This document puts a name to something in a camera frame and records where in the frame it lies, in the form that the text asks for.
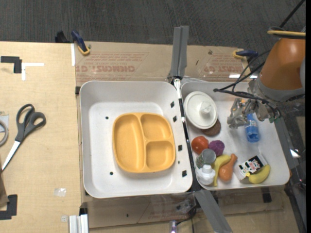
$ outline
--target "blue water bottle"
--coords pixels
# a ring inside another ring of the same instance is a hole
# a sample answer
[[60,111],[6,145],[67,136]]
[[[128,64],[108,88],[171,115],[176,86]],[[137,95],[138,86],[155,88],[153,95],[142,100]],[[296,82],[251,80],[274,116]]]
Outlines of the blue water bottle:
[[247,114],[247,120],[249,121],[249,124],[245,125],[247,140],[251,143],[258,142],[259,133],[257,122],[254,120],[252,114]]

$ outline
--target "red tomato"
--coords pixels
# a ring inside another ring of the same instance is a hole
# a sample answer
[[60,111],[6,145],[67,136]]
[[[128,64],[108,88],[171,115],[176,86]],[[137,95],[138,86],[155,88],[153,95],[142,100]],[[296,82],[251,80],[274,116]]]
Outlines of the red tomato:
[[204,149],[208,149],[208,140],[204,136],[198,136],[192,140],[191,147],[194,152],[200,154]]

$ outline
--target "white mustard bottle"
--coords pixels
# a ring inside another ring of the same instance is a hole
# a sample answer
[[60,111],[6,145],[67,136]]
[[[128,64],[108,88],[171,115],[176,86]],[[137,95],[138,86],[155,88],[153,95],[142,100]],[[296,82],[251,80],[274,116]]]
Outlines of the white mustard bottle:
[[211,165],[203,165],[202,168],[197,169],[198,180],[203,185],[211,184],[214,181],[215,174],[216,172]]

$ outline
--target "yellow plate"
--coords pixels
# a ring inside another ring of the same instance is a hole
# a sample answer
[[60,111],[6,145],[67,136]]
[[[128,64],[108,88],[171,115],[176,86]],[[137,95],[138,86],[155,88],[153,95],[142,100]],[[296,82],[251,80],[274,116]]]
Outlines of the yellow plate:
[[171,125],[158,114],[119,116],[113,124],[112,144],[118,165],[128,172],[158,172],[168,169],[175,161]]

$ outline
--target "yellow banana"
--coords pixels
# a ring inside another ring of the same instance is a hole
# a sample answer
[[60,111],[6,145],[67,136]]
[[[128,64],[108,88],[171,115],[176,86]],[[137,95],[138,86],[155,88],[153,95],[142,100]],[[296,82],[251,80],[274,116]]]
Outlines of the yellow banana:
[[261,169],[259,169],[256,173],[254,174],[247,173],[246,175],[248,176],[248,180],[250,181],[250,183],[259,184],[268,177],[269,173],[270,173],[270,166],[267,164],[264,165]]
[[217,186],[217,177],[219,168],[221,168],[224,164],[227,164],[230,161],[231,157],[227,154],[222,154],[216,158],[214,163],[212,164],[212,168],[215,170],[216,175],[214,176],[213,185]]

